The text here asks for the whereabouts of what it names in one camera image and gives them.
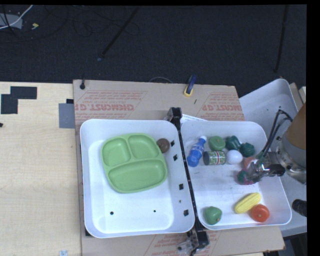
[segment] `blue bottle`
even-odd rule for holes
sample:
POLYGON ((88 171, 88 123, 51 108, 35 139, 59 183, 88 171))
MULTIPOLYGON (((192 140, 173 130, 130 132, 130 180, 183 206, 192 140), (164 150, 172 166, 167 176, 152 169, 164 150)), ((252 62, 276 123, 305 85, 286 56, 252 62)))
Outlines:
POLYGON ((198 143, 194 144, 190 150, 189 156, 186 158, 186 161, 189 166, 196 167, 199 163, 200 158, 205 150, 204 145, 207 141, 206 136, 201 136, 198 143))

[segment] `white plastic container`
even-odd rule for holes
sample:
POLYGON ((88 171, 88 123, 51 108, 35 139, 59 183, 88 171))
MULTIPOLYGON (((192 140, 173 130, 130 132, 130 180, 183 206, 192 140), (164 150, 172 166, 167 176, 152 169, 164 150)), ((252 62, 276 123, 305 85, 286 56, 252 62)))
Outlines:
POLYGON ((97 238, 184 233, 195 222, 188 180, 176 127, 164 120, 90 119, 80 128, 84 222, 97 238), (107 139, 145 133, 155 141, 174 142, 163 154, 166 180, 154 188, 116 192, 104 173, 100 149, 107 139))
MULTIPOLYGON (((254 145, 256 154, 267 141, 263 128, 250 121, 188 121, 181 126, 181 135, 186 155, 200 136, 220 136, 225 139, 235 135, 241 143, 254 145)), ((204 145, 204 150, 210 150, 208 143, 204 145)), ((264 177, 252 185, 241 185, 237 182, 237 173, 242 170, 241 163, 205 165, 201 160, 199 165, 188 169, 199 220, 209 230, 285 225, 291 220, 291 208, 277 176, 264 177), (247 212, 237 214, 234 211, 235 204, 253 192, 261 194, 260 203, 270 211, 270 217, 265 222, 254 221, 247 212), (204 218, 204 209, 210 206, 222 210, 221 220, 215 225, 207 224, 204 218)))

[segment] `cardboard box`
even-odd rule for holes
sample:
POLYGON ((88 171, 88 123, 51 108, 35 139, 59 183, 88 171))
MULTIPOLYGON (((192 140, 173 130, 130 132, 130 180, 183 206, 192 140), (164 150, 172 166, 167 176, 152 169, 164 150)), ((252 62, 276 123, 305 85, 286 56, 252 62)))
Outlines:
MULTIPOLYGON (((171 107, 184 115, 212 121, 244 121, 234 86, 195 84, 190 97, 186 84, 85 80, 73 81, 77 171, 84 256, 184 256, 177 245, 185 233, 136 235, 99 239, 86 235, 84 224, 80 127, 89 119, 163 120, 171 107)), ((284 241, 277 226, 207 231, 210 244, 199 256, 223 256, 282 250, 284 241)))

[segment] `red tomato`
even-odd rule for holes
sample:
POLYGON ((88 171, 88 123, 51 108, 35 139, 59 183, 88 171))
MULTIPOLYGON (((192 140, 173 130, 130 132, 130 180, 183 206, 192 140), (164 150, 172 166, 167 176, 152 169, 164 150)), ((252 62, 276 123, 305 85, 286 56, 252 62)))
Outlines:
POLYGON ((265 222, 269 216, 269 209, 261 203, 255 205, 251 209, 251 218, 256 222, 265 222))

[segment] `white ball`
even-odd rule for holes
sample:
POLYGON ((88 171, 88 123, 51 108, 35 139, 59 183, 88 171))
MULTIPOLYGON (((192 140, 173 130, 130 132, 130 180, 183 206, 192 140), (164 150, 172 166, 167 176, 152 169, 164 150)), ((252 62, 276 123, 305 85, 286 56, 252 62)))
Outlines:
POLYGON ((241 163, 243 158, 244 157, 242 156, 242 154, 238 150, 234 149, 229 150, 225 155, 225 159, 230 165, 236 165, 241 163))

